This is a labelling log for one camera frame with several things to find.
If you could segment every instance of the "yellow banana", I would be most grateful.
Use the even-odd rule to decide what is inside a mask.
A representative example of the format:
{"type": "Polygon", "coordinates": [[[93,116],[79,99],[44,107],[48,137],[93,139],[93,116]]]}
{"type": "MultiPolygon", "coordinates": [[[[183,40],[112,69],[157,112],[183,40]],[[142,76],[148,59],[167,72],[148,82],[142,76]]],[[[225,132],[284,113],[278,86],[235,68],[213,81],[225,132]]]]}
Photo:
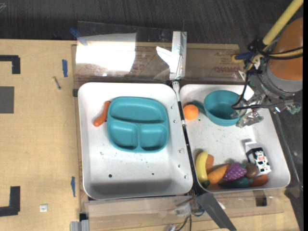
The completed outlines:
{"type": "Polygon", "coordinates": [[[207,173],[205,170],[205,163],[207,160],[208,153],[207,152],[201,152],[197,156],[196,160],[196,172],[197,172],[197,178],[200,181],[200,183],[207,180],[207,173]]]}

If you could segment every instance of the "teal divided plate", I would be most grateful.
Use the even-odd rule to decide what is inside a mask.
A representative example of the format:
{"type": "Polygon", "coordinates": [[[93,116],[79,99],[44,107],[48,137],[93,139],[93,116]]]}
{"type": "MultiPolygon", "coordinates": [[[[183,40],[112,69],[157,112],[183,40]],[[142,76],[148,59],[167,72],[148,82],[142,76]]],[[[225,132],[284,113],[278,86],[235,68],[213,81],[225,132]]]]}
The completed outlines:
{"type": "Polygon", "coordinates": [[[119,150],[158,152],[169,139],[168,114],[156,100],[118,97],[109,105],[107,131],[110,143],[119,150]]]}

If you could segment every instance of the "yellow tube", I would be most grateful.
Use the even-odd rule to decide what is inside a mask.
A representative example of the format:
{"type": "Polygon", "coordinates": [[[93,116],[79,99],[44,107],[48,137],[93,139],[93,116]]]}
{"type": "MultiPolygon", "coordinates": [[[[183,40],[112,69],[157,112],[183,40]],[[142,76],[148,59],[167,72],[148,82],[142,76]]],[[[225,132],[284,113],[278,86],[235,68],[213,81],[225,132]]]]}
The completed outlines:
{"type": "Polygon", "coordinates": [[[283,27],[288,23],[296,11],[302,6],[304,0],[293,0],[290,5],[286,8],[283,14],[280,16],[278,21],[270,29],[267,35],[263,38],[264,45],[269,45],[276,36],[280,33],[283,27]]]}

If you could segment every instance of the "gray square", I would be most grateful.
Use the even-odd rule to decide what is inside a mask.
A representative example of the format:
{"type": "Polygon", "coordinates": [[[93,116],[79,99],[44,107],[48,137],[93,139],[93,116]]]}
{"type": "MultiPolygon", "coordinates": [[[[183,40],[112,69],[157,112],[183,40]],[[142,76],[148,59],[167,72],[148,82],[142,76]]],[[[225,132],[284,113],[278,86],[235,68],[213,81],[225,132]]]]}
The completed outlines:
{"type": "Polygon", "coordinates": [[[0,113],[14,113],[14,87],[0,87],[0,113]]]}

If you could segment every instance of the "purple toy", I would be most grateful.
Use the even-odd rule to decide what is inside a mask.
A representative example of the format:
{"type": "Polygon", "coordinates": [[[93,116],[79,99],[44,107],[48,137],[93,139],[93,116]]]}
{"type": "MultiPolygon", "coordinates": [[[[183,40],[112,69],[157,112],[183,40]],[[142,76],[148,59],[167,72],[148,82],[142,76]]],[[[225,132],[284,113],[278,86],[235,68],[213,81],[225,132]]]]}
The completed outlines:
{"type": "Polygon", "coordinates": [[[247,169],[245,165],[240,163],[231,164],[225,173],[223,180],[224,181],[232,181],[242,178],[247,173],[247,169]]]}

